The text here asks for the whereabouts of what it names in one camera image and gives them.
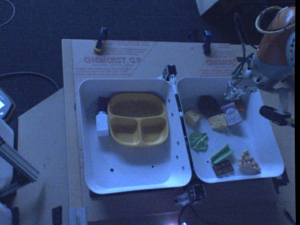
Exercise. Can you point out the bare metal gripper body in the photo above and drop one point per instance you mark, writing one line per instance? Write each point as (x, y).
(249, 80)

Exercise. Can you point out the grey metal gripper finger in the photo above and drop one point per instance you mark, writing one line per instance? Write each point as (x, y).
(236, 94)
(228, 91)

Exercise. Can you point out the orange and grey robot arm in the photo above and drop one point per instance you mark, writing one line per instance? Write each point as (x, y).
(273, 43)

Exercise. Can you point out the white and pink carton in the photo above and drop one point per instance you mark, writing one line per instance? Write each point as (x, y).
(232, 116)

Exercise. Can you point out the dark brown round doughnut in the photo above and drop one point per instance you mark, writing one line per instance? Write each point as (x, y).
(208, 105)

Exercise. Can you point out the white plastic tray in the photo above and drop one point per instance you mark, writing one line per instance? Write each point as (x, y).
(248, 139)
(131, 170)

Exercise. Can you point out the thin black and white rod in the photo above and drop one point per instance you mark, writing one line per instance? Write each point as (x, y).
(181, 112)

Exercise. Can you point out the green lettuce leaf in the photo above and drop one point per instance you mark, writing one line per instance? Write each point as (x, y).
(198, 141)

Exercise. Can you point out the green celery stick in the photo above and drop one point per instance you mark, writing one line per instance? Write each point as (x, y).
(221, 155)

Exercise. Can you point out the beige pie slice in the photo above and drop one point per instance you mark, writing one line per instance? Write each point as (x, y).
(248, 164)

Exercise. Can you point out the brown chocolate bar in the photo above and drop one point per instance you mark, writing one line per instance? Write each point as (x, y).
(223, 169)

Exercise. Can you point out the brown cardboard board red print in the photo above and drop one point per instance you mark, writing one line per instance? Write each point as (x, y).
(145, 55)

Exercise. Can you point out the yellow divided plate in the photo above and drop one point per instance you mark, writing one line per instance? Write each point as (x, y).
(137, 107)

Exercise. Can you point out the white bottle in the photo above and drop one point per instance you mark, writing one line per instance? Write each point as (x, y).
(102, 124)

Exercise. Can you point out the black cylinder on white bracket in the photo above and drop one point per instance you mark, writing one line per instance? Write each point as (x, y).
(273, 114)

